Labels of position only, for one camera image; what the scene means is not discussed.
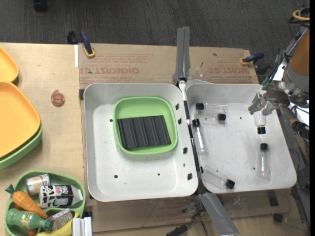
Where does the white plastic tray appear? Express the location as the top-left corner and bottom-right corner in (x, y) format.
(83, 82), (199, 203)
(185, 83), (298, 195)

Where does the black cylinder on white bracket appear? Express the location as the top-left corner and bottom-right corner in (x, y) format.
(288, 105), (310, 140)

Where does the pink carton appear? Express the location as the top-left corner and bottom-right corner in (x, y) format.
(47, 207), (74, 231)

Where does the clear plastic bottle black cap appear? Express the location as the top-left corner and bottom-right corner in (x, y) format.
(256, 143), (271, 178)
(195, 102), (229, 114)
(202, 112), (227, 124)
(202, 165), (236, 189)
(253, 109), (267, 135)
(191, 118), (209, 155)

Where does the pink round disc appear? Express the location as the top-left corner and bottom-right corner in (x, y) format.
(51, 89), (65, 107)

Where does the yellow plate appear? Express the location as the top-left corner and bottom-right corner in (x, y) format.
(0, 82), (41, 158)
(0, 45), (20, 83)

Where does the cow print milk carton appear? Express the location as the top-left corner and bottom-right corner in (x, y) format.
(38, 184), (84, 209)

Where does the white and red can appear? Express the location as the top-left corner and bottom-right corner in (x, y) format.
(26, 173), (51, 196)

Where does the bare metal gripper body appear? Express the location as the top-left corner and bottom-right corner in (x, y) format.
(264, 80), (309, 108)

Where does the black ribbed rectangular insert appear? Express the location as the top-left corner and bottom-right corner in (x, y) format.
(117, 115), (172, 150)

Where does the orange carrot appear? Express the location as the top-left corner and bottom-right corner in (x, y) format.
(4, 183), (48, 220)

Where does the green divided plate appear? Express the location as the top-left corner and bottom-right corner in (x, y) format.
(4, 169), (87, 236)

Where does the brown cardboard board red print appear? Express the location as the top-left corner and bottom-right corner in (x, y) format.
(78, 42), (291, 233)

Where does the thin black and white rod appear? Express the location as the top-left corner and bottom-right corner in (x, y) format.
(178, 80), (205, 194)

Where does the green bottle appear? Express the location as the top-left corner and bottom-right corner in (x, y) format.
(5, 207), (54, 231)

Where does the yellow banana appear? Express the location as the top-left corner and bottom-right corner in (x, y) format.
(36, 212), (81, 236)

